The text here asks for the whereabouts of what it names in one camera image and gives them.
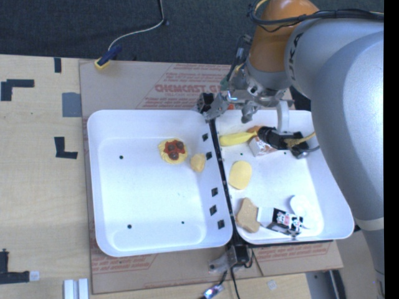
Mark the orange toy food piece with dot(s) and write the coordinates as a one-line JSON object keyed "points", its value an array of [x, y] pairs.
{"points": [[254, 129]]}

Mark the yellow banana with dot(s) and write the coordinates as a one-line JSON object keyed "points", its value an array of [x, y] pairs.
{"points": [[233, 139]]}

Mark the yellow spaghetti with meatballs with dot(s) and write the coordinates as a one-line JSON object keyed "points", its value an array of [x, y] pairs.
{"points": [[173, 151]]}

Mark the orange and white carton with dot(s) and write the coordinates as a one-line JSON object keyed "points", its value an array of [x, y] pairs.
{"points": [[260, 148]]}

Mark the white fried egg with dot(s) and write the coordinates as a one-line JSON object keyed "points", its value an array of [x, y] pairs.
{"points": [[307, 209]]}

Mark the black and white milk carton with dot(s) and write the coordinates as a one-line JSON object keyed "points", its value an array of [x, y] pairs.
{"points": [[285, 220]]}

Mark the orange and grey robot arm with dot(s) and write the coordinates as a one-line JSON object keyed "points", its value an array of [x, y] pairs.
{"points": [[343, 83]]}

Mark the brown cardboard board red print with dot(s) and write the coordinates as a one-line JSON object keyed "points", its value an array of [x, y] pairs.
{"points": [[131, 86]]}

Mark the yellow round biscuit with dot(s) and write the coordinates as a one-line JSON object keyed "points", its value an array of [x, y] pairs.
{"points": [[240, 174]]}

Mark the thin black rod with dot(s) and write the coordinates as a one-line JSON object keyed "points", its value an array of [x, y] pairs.
{"points": [[225, 182]]}

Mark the brown bread slice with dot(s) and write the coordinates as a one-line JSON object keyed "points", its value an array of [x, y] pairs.
{"points": [[247, 215]]}

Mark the white plastic tray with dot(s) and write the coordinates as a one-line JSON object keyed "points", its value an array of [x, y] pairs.
{"points": [[280, 179], [149, 192]]}

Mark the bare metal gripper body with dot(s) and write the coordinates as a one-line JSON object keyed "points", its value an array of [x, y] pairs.
{"points": [[265, 97]]}

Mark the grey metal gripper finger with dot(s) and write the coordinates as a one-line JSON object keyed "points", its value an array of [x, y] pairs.
{"points": [[218, 107], [248, 112]]}

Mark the small yellow toy food piece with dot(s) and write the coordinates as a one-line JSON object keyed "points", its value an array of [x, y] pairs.
{"points": [[198, 163]]}

